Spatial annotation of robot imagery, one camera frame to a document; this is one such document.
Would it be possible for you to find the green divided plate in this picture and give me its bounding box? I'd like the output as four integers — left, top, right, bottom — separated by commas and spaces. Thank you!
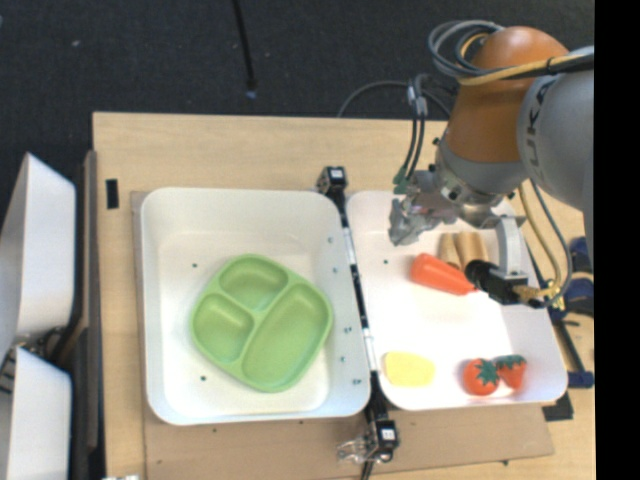
189, 252, 335, 395

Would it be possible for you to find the yellow flat toy slice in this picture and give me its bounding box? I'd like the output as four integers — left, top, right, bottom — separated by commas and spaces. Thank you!
383, 350, 437, 389

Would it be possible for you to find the red strawberry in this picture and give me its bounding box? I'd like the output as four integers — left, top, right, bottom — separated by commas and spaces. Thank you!
494, 354, 528, 391

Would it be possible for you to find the black block with thin wires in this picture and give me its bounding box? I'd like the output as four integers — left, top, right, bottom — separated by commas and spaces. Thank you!
372, 419, 401, 455
317, 165, 348, 195

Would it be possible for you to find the white plastic tray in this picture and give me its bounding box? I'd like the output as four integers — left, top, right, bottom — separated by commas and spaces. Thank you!
345, 189, 570, 413
139, 186, 372, 427

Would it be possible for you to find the black cylinder on white bracket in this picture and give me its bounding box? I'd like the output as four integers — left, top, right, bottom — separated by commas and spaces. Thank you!
463, 215, 530, 305

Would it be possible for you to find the orange tomato with green leaves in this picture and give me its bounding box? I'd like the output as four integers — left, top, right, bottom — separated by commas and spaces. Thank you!
462, 357, 502, 397

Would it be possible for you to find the thin black and white rod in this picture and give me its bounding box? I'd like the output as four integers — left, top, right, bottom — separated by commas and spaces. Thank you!
333, 192, 385, 422

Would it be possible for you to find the orange carrot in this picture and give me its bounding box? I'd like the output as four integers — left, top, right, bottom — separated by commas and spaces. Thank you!
410, 252, 477, 297

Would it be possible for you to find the tan toy bread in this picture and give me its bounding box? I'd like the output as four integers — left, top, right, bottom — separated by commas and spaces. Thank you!
438, 231, 490, 270

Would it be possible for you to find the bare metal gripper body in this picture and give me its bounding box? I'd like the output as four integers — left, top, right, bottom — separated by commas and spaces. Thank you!
402, 169, 504, 230

